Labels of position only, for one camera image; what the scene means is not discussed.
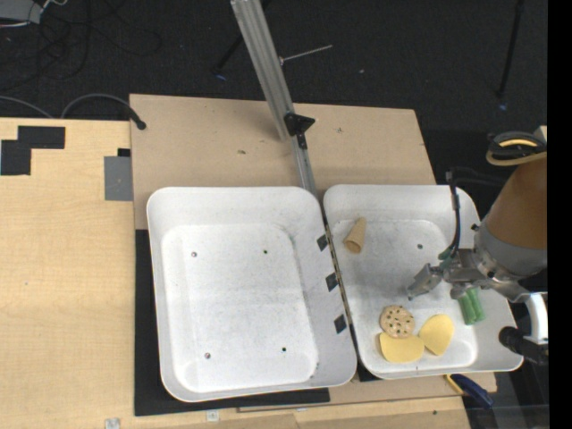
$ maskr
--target black clip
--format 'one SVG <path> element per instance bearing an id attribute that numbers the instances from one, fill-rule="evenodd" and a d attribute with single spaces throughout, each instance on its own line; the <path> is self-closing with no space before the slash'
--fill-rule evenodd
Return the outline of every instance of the black clip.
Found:
<path id="1" fill-rule="evenodd" d="M 288 129 L 288 133 L 291 137 L 296 135 L 296 138 L 298 139 L 298 146 L 302 149 L 307 149 L 306 136 L 304 133 L 312 126 L 314 122 L 315 119 L 313 118 L 300 116 L 299 114 L 295 113 L 286 113 L 284 116 L 284 123 L 286 124 L 286 129 Z"/>

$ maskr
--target small cone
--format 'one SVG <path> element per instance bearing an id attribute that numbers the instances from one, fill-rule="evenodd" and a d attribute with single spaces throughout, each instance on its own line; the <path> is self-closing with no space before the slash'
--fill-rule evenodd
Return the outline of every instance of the small cone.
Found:
<path id="1" fill-rule="evenodd" d="M 364 240 L 366 239 L 366 218 L 359 218 L 354 226 L 349 231 L 348 236 L 343 241 L 346 248 L 352 253 L 361 252 L 361 248 L 364 246 Z"/>

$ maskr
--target white tray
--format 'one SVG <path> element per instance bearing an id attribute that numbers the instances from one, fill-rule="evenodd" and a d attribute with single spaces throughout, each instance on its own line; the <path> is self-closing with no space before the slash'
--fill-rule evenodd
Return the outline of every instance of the white tray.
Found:
<path id="1" fill-rule="evenodd" d="M 357 358 L 316 199 L 165 188 L 147 203 L 161 376 L 184 401 L 344 384 Z"/>
<path id="2" fill-rule="evenodd" d="M 471 198 L 458 190 L 461 201 L 462 248 L 472 248 L 473 223 L 479 224 Z M 428 294 L 408 301 L 406 288 L 421 267 L 438 265 L 437 256 L 449 246 L 455 216 L 447 186 L 339 185 L 328 189 L 324 210 L 348 299 L 350 317 L 364 367 L 384 378 L 465 372 L 508 371 L 522 357 L 503 347 L 499 331 L 516 327 L 508 301 L 493 290 L 481 290 L 486 319 L 465 325 L 460 307 L 450 298 L 450 285 L 439 284 Z M 360 254 L 350 253 L 343 239 L 355 221 L 366 218 L 366 240 Z M 416 318 L 416 333 L 431 315 L 445 313 L 455 324 L 455 334 L 445 354 L 425 352 L 417 362 L 390 363 L 383 357 L 377 336 L 379 316 L 385 306 L 399 304 Z"/>

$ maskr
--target black mat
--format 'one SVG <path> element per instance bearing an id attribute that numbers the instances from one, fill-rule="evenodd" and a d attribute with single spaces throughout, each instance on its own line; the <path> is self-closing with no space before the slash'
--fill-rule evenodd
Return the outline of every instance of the black mat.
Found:
<path id="1" fill-rule="evenodd" d="M 187 403 L 164 388 L 159 370 L 155 293 L 148 231 L 136 231 L 135 416 L 162 415 L 215 408 L 305 405 L 330 401 L 327 388 L 273 392 L 235 399 Z"/>

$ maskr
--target black floor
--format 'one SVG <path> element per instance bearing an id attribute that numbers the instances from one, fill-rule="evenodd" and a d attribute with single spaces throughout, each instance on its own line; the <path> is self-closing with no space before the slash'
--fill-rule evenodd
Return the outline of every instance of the black floor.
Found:
<path id="1" fill-rule="evenodd" d="M 284 64 L 294 102 L 415 110 L 443 183 L 452 165 L 508 176 L 485 162 L 488 136 L 547 124 L 548 0 L 524 0 L 506 95 L 497 97 L 516 9 L 517 0 L 272 0 L 265 14 L 282 57 L 332 45 Z M 50 4 L 39 25 L 0 28 L 0 96 L 56 117 L 90 93 L 263 100 L 243 45 L 213 75 L 239 34 L 229 0 Z M 0 115 L 39 114 L 0 100 Z M 104 99 L 66 114 L 126 115 Z M 481 215 L 497 194 L 467 191 Z M 548 404 L 547 369 L 523 367 L 513 378 L 519 401 L 527 394 Z"/>

